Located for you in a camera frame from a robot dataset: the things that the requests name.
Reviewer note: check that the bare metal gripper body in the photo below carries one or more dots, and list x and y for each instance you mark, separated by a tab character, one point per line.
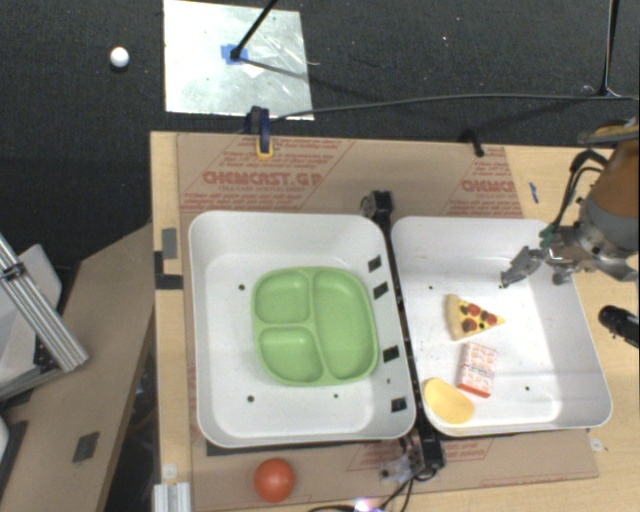
590	255

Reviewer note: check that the green divided plate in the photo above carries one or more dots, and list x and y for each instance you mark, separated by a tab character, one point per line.
315	325

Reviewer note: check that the white ball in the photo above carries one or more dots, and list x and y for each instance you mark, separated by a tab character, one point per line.
119	56

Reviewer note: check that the yellow toy crisp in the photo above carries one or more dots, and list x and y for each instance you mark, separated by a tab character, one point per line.
447	402

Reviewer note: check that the red ball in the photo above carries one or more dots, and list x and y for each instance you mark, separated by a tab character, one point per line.
273	480

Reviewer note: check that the thin black rod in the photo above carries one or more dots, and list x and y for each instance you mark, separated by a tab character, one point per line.
400	305

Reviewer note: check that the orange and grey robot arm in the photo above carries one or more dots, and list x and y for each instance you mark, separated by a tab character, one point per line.
617	180

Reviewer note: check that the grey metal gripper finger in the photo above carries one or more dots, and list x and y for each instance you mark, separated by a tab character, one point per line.
562	275
522	265

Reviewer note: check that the brown cardboard board red print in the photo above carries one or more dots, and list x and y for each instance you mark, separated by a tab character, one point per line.
320	175

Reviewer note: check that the toy pizza slice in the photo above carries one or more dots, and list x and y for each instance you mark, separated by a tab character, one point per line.
467	317

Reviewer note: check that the white plastic tray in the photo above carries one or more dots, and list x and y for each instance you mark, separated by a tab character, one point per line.
225	320
540	350

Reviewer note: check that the orange and white carton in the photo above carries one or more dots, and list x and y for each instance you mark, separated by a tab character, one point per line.
476	370

